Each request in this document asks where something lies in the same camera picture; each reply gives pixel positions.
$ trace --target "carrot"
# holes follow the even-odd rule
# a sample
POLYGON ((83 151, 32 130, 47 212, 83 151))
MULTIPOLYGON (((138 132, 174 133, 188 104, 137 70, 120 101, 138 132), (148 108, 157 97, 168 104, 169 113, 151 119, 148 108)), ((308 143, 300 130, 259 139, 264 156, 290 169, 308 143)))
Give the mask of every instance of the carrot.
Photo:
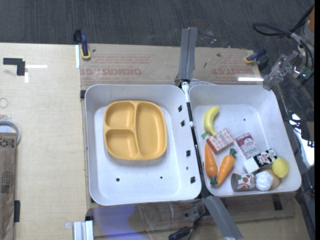
POLYGON ((220 165, 219 174, 217 178, 218 187, 224 182, 235 164, 235 154, 237 151, 234 148, 230 149, 230 154, 226 155, 220 165))
POLYGON ((218 166, 208 144, 204 146, 204 158, 206 174, 210 177, 216 177, 218 174, 218 166))

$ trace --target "brown paper bag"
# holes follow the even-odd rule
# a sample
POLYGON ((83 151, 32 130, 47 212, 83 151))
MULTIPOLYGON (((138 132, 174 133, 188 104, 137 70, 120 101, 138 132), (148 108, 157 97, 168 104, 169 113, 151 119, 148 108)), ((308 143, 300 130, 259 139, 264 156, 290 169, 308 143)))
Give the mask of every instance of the brown paper bag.
POLYGON ((0 132, 0 240, 14 238, 17 134, 0 132))

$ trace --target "toy banana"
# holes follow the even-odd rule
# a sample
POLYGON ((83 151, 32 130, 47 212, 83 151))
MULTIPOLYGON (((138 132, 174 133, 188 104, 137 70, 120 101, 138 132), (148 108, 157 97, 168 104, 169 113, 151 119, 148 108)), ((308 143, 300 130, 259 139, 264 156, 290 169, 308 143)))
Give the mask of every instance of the toy banana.
POLYGON ((213 137, 217 136, 214 130, 214 119, 218 114, 219 110, 220 110, 219 106, 212 106, 205 112, 205 115, 204 115, 204 129, 208 133, 212 134, 213 137))

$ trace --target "gray ring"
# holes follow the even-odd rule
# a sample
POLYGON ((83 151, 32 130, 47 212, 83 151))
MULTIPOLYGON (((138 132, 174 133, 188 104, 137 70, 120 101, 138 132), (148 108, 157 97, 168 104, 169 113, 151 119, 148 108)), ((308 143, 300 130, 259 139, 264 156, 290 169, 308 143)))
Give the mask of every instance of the gray ring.
POLYGON ((18 145, 20 142, 20 138, 21 138, 21 133, 20 133, 18 126, 14 122, 5 121, 5 120, 0 120, 0 126, 10 126, 15 130, 15 132, 17 134, 16 144, 18 145))
POLYGON ((1 102, 2 100, 5 100, 5 101, 6 101, 6 105, 5 105, 5 106, 1 106, 1 105, 0 105, 0 108, 5 109, 5 108, 8 106, 9 102, 8 102, 8 100, 7 100, 6 98, 0 98, 0 102, 1 102))

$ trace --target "yellow lemon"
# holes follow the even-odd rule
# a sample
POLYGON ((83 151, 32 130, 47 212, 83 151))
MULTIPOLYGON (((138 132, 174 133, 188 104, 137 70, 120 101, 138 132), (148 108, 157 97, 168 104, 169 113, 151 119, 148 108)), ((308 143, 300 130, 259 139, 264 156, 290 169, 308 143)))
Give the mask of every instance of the yellow lemon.
POLYGON ((279 178, 283 178, 287 175, 289 172, 289 165, 286 160, 278 157, 273 163, 272 163, 272 171, 275 175, 277 175, 279 178))

